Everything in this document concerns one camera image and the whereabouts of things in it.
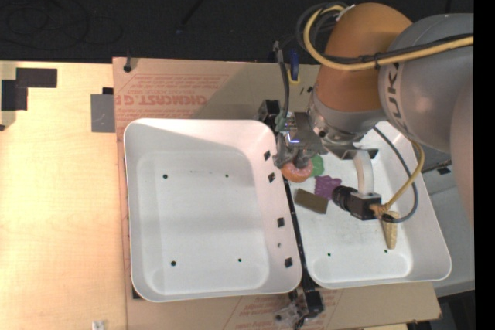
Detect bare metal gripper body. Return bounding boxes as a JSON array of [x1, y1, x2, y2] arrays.
[[284, 111, 365, 158]]

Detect orange doughnut with pink icing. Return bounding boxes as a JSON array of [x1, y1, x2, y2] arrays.
[[281, 158, 314, 184]]

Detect purple grapes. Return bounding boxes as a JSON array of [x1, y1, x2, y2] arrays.
[[313, 175, 343, 202]]

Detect brown rectangular biscuit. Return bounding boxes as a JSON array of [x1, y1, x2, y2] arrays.
[[293, 188, 330, 215]]

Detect thin black rod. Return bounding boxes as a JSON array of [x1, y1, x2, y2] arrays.
[[275, 134, 311, 291]]

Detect brown cardboard board red print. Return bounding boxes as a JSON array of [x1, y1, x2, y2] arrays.
[[111, 56, 443, 330]]

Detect white plastic tray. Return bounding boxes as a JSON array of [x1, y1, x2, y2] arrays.
[[123, 117, 303, 304], [287, 120, 453, 291]]

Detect beige ice cream cone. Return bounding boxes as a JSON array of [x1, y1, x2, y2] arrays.
[[382, 210, 401, 250]]

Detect black block with thin wires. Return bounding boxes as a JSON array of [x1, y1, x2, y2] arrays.
[[258, 99, 282, 125], [302, 289, 326, 318]]

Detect black cylinder on white bracket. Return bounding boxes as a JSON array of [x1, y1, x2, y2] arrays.
[[330, 146, 383, 222]]

